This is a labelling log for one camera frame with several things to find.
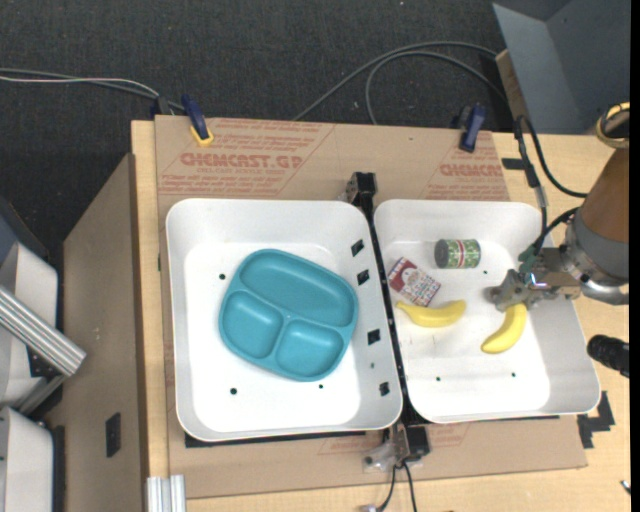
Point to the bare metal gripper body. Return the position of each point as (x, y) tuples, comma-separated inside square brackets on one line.
[(555, 275)]

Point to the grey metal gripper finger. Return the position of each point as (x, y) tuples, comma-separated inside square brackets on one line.
[(505, 292), (535, 299)]

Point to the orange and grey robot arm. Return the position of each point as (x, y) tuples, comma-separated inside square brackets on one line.
[(607, 200)]

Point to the yellow banana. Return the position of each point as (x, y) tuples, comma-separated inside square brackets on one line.
[(507, 335), (430, 316)]

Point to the green and white can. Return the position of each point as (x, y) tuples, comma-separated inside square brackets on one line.
[(457, 253)]

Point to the red and white carton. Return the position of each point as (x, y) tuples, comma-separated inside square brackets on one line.
[(412, 282)]

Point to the white plastic tray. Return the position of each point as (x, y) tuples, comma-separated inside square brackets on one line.
[(480, 390), (210, 390)]

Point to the thin black rod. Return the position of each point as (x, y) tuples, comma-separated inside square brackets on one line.
[(392, 325)]

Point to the blue divided plate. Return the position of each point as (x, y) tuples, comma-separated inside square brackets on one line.
[(285, 310)]

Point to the brown cardboard board red print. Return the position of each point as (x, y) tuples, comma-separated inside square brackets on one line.
[(280, 160)]

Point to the black cylinder on white bracket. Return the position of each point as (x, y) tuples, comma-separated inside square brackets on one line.
[(610, 352)]

